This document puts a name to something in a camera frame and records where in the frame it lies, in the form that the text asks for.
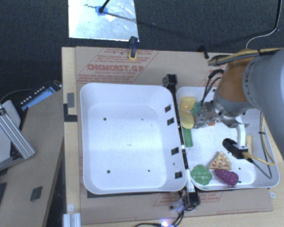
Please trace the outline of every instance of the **black clamp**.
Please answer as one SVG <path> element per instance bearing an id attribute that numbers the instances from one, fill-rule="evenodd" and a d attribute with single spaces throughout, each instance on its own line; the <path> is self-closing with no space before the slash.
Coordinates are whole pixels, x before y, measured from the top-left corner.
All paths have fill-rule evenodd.
<path id="1" fill-rule="evenodd" d="M 236 157 L 236 159 L 245 159 L 242 153 L 248 152 L 248 149 L 238 148 L 237 142 L 235 142 L 234 140 L 226 138 L 223 140 L 222 145 L 227 151 L 229 151 L 234 157 Z"/>
<path id="2" fill-rule="evenodd" d="M 205 49 L 205 46 L 204 45 L 201 45 L 198 49 L 197 49 L 197 52 L 203 52 L 204 53 L 204 58 L 205 59 L 209 59 L 209 55 Z"/>
<path id="3" fill-rule="evenodd" d="M 137 47 L 138 47 L 138 38 L 132 36 L 130 40 L 128 41 L 128 48 L 130 49 L 128 58 L 131 61 L 134 61 L 137 59 Z"/>
<path id="4" fill-rule="evenodd" d="M 162 86 L 166 87 L 167 89 L 173 89 L 176 91 L 176 84 L 178 83 L 177 75 L 176 74 L 167 74 L 162 79 Z"/>

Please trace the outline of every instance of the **toy pizza slice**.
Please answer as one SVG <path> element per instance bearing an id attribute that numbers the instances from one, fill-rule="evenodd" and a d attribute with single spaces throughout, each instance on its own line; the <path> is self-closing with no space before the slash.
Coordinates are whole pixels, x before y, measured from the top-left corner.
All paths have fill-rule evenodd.
<path id="1" fill-rule="evenodd" d="M 210 164 L 209 169 L 231 170 L 231 162 L 223 152 L 220 152 Z"/>

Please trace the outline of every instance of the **white tray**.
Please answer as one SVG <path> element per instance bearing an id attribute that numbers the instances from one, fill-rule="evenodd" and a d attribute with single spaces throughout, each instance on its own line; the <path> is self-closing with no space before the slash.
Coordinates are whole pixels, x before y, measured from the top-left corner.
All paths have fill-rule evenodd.
<path id="1" fill-rule="evenodd" d="M 86 84 L 83 180 L 95 194 L 178 191 L 186 183 L 173 98 L 161 86 Z"/>
<path id="2" fill-rule="evenodd" d="M 181 97 L 183 96 L 193 96 L 196 98 L 196 101 L 200 101 L 203 97 L 204 87 L 182 87 L 177 91 L 177 101 L 181 102 Z M 213 98 L 213 92 L 210 92 L 205 99 L 210 101 Z M 261 158 L 264 158 L 264 152 L 261 147 L 259 132 L 259 117 L 260 112 L 256 109 L 248 110 L 247 113 L 238 117 L 237 120 L 243 123 L 249 123 L 249 126 L 245 129 L 246 135 L 253 136 L 252 142 L 252 151 L 253 155 Z M 212 190 L 229 190 L 229 189 L 240 189 L 240 188 L 261 188 L 261 187 L 273 187 L 279 182 L 279 172 L 277 166 L 270 167 L 272 173 L 272 179 L 268 179 L 263 175 L 260 170 L 258 170 L 250 162 L 241 159 L 238 160 L 234 156 L 228 153 L 228 151 L 223 147 L 222 141 L 225 138 L 230 138 L 234 141 L 238 140 L 238 133 L 236 129 L 230 129 L 225 126 L 223 123 L 216 123 L 214 126 L 192 129 L 192 140 L 193 147 L 186 147 L 186 154 L 188 165 L 190 171 L 198 164 L 202 164 L 205 167 L 208 167 L 209 164 L 216 157 L 218 152 L 222 151 L 232 164 L 232 170 L 239 176 L 240 183 L 237 183 L 234 187 L 228 186 L 222 183 L 213 173 L 213 170 L 210 170 L 213 174 L 213 177 L 208 185 L 200 185 L 196 183 L 193 179 L 193 184 L 204 191 Z M 273 157 L 273 153 L 268 144 L 268 150 L 270 155 Z M 269 174 L 268 168 L 263 163 L 256 161 L 256 163 L 267 173 Z"/>

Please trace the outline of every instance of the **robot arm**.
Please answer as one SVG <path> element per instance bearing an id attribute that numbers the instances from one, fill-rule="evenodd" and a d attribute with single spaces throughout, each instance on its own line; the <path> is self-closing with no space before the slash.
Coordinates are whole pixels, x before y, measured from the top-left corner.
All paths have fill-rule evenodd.
<path id="1" fill-rule="evenodd" d="M 204 103 L 197 114 L 195 128 L 213 121 L 237 127 L 236 117 L 250 108 L 263 112 L 284 158 L 284 48 L 273 55 L 230 62 L 213 101 Z"/>

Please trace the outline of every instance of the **cardboard sheet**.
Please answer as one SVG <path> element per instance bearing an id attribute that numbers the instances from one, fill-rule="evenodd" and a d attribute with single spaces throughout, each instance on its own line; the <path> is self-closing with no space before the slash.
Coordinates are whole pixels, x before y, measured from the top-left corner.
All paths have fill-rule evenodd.
<path id="1" fill-rule="evenodd" d="M 169 206 L 179 199 L 177 192 L 99 196 L 88 193 L 82 180 L 82 137 L 80 90 L 89 82 L 160 85 L 166 74 L 177 74 L 177 88 L 204 86 L 211 70 L 202 53 L 138 50 L 136 61 L 128 49 L 76 48 L 77 109 L 80 164 L 80 206 L 82 224 L 174 218 Z M 186 217 L 272 211 L 267 189 L 203 192 L 201 204 Z"/>

